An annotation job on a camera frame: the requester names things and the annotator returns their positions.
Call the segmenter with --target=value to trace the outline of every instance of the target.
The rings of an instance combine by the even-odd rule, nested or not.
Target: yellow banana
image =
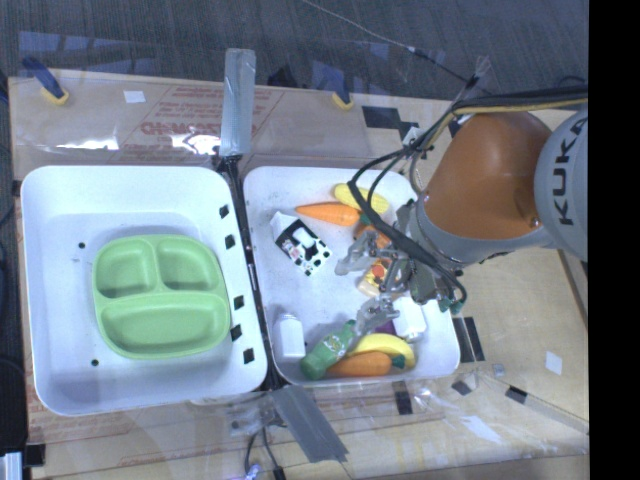
[[[413,368],[416,365],[416,356],[411,345],[402,338],[383,332],[365,334],[348,355],[372,351],[384,352],[391,357],[402,354],[407,368]]]
[[[366,201],[369,197],[369,191],[364,188],[359,188],[359,190]],[[351,194],[351,190],[349,190],[349,186],[346,183],[338,183],[333,189],[333,195],[342,204],[346,204],[356,210],[360,210],[360,205],[356,202],[355,198]],[[382,215],[389,209],[389,201],[380,194],[376,194],[374,192],[373,197],[371,198],[371,208],[373,208],[376,213]]]

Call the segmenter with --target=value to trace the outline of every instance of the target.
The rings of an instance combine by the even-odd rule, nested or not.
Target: hole
[[[242,328],[240,327],[240,324],[233,327],[230,331],[230,334],[231,341],[236,341],[240,336],[242,336]]]
[[[255,359],[252,348],[248,348],[247,350],[245,350],[243,352],[243,355],[244,355],[244,364],[250,363]]]

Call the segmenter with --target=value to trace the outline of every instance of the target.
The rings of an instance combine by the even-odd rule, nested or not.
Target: orange carrot
[[[363,352],[345,357],[327,369],[330,377],[377,377],[386,375],[393,365],[384,352]]]
[[[342,203],[316,203],[297,206],[296,211],[307,217],[324,220],[339,226],[352,226],[360,219],[360,212]]]

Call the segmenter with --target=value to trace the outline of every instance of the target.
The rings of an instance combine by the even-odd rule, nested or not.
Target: white sticker
[[[143,91],[124,91],[124,100],[127,103],[146,103]]]
[[[551,370],[553,373],[562,375],[562,358],[555,355],[553,352],[547,352],[545,366],[547,367],[547,370]]]

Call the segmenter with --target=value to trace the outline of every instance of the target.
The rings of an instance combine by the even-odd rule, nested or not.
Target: blue clamp
[[[41,92],[45,98],[56,105],[64,105],[67,102],[69,93],[60,86],[56,77],[38,59],[25,57],[22,59],[22,65],[42,84]]]

